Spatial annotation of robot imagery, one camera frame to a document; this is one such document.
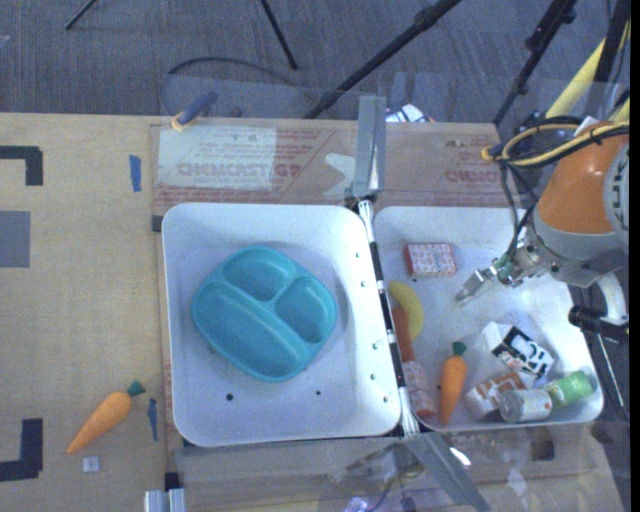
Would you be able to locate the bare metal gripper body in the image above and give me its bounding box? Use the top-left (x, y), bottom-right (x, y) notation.
top-left (495, 239), bottom-right (560, 289)

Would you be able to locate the yellow banana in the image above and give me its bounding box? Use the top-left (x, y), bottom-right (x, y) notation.
top-left (388, 280), bottom-right (426, 342)

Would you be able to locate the white plastic tray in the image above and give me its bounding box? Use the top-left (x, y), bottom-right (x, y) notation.
top-left (160, 202), bottom-right (404, 448)
top-left (372, 205), bottom-right (606, 434)

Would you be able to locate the orange sausage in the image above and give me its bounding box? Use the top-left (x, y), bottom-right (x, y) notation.
top-left (391, 305), bottom-right (417, 364)

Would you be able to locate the black and white carton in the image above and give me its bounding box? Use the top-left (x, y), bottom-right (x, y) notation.
top-left (480, 321), bottom-right (558, 389)

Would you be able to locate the orange carrot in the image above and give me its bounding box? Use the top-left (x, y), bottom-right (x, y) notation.
top-left (65, 379), bottom-right (147, 456)
top-left (438, 341), bottom-right (470, 426)

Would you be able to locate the thin black and white rod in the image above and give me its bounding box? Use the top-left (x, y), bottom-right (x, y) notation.
top-left (356, 198), bottom-right (422, 437)

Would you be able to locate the orange and white packet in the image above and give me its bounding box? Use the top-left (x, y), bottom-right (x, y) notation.
top-left (401, 360), bottom-right (439, 419)

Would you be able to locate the white can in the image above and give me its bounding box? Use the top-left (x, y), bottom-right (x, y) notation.
top-left (498, 388), bottom-right (554, 425)

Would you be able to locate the green can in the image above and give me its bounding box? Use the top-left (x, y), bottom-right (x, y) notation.
top-left (543, 369), bottom-right (597, 409)

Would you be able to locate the brown cardboard board red print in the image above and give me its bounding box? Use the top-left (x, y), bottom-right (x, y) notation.
top-left (149, 117), bottom-right (619, 501)

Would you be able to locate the blue divided plate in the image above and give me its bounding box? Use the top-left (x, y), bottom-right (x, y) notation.
top-left (189, 243), bottom-right (339, 385)

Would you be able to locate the black cylinder on white bracket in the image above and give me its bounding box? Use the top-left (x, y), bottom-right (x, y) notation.
top-left (567, 272), bottom-right (630, 346)

